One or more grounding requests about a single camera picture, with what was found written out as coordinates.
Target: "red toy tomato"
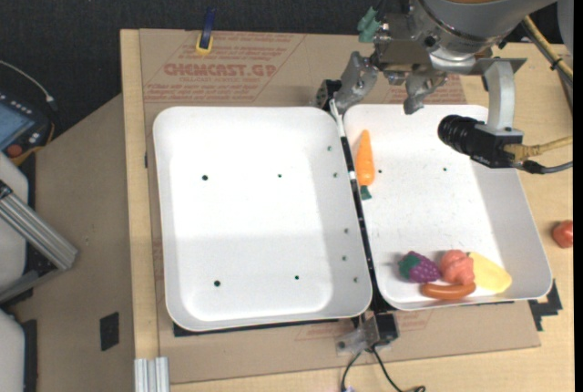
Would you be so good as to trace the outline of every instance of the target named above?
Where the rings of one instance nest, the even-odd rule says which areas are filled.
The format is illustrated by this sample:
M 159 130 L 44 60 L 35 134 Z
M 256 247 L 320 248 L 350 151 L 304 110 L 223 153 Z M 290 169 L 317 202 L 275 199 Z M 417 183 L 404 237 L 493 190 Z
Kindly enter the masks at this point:
M 573 221 L 563 221 L 553 229 L 553 239 L 561 248 L 573 246 Z

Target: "toy food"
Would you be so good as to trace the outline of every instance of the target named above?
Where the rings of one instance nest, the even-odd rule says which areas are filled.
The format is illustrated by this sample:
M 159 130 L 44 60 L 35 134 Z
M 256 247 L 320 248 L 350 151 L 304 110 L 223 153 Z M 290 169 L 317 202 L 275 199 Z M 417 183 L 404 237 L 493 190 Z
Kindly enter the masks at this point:
M 561 248 L 573 246 L 573 221 L 563 221 L 553 229 L 553 240 Z
M 455 285 L 439 285 L 439 284 L 423 284 L 421 286 L 421 293 L 430 298 L 438 300 L 457 300 L 468 296 L 476 289 L 476 284 L 455 284 Z
M 356 152 L 356 162 L 354 164 L 356 179 L 361 186 L 361 197 L 371 199 L 368 187 L 374 181 L 373 147 L 371 146 L 371 133 L 368 129 L 363 131 L 361 142 Z
M 439 263 L 444 281 L 469 285 L 474 281 L 474 260 L 461 250 L 447 251 Z
M 433 282 L 441 276 L 436 263 L 415 251 L 410 251 L 399 261 L 399 273 L 419 284 Z
M 512 284 L 512 276 L 498 264 L 479 253 L 470 253 L 469 257 L 474 260 L 474 282 L 480 288 L 499 294 Z

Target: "toy carrot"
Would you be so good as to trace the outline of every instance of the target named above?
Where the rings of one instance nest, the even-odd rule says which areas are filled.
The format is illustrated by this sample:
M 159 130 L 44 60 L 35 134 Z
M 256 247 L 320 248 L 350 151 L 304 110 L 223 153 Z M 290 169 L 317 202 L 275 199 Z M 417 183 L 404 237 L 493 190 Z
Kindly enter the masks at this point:
M 371 146 L 371 133 L 368 129 L 363 131 L 361 135 L 361 143 L 356 152 L 355 163 L 356 179 L 361 186 L 361 197 L 363 199 L 371 199 L 371 193 L 368 187 L 374 181 L 374 162 L 373 162 L 373 147 Z

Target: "cardboard sheet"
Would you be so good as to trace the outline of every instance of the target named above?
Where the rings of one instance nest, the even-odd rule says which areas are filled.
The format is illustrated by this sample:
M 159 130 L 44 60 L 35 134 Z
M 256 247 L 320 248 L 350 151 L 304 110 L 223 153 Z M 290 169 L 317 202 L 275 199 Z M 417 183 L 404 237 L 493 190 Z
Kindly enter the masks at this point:
M 140 30 L 148 174 L 158 302 L 160 354 L 169 358 L 173 384 L 345 366 L 335 339 L 350 320 L 272 328 L 176 335 L 164 297 L 158 187 L 151 138 L 154 118 L 176 105 L 308 105 L 325 79 L 338 79 L 353 51 L 372 45 L 356 36 L 214 33 L 210 54 L 194 49 L 198 32 Z M 379 77 L 367 103 L 402 103 L 404 87 Z M 426 103 L 462 104 L 459 79 Z M 381 351 L 386 361 L 464 355 L 539 346 L 528 302 L 395 312 L 400 337 Z M 363 358 L 361 362 L 372 361 Z

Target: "tray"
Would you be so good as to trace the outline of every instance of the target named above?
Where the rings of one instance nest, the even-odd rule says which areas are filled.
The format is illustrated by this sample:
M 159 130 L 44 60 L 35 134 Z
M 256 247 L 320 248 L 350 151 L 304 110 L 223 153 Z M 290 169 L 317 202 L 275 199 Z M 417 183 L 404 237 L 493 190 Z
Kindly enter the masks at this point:
M 408 116 L 401 106 L 361 104 L 344 115 L 353 153 L 363 129 L 371 133 L 378 171 L 363 213 L 381 295 L 401 310 L 544 296 L 552 275 L 518 172 L 489 169 L 447 147 L 437 127 L 450 114 L 486 120 L 487 109 L 433 105 Z M 450 249 L 481 253 L 513 283 L 502 294 L 478 288 L 463 301 L 436 302 L 399 276 L 397 261 L 408 251 L 438 262 Z
M 372 285 L 330 115 L 174 107 L 153 137 L 176 324 L 208 331 L 366 310 Z

